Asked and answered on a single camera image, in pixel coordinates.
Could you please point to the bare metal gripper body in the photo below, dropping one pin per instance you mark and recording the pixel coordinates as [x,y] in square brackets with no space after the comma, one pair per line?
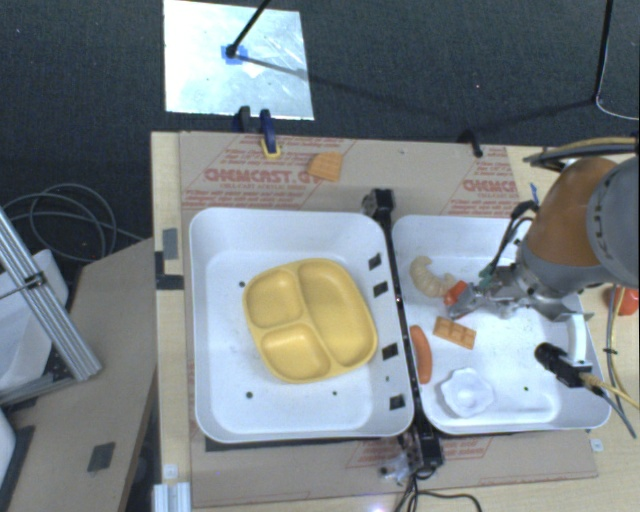
[520,296]

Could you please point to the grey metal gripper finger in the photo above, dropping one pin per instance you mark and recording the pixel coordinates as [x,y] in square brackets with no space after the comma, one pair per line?
[474,291]
[462,309]

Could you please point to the red cube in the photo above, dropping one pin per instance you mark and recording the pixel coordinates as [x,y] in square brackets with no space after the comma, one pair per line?
[454,294]

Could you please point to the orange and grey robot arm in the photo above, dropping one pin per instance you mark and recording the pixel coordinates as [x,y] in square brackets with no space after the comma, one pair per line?
[575,225]

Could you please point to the orange rectangular toy biscuit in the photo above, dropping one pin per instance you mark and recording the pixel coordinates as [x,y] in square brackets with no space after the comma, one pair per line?
[454,332]

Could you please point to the pale toy croissant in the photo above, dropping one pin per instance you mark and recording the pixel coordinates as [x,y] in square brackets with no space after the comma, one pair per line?
[425,277]

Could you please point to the orange toy sausage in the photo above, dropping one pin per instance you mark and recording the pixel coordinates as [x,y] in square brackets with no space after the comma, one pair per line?
[422,352]

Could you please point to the thin black rod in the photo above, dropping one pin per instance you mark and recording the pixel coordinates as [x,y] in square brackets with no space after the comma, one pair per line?
[404,320]

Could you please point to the white plastic tray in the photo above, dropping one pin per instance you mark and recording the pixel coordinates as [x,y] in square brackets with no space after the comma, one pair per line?
[520,380]
[300,415]

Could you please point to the orange round object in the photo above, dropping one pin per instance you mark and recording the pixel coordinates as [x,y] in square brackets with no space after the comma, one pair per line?
[629,302]

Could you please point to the yellow divided plate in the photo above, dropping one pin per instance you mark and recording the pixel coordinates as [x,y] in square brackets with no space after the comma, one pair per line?
[310,320]

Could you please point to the orange toy bread slice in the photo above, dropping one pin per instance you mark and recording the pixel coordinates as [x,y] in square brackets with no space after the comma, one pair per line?
[325,166]

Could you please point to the brown cardboard board red print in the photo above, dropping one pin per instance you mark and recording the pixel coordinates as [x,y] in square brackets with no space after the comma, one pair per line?
[300,475]

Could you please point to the black cylinder on white bracket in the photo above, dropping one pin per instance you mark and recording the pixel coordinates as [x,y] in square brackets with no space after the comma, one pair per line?
[560,362]

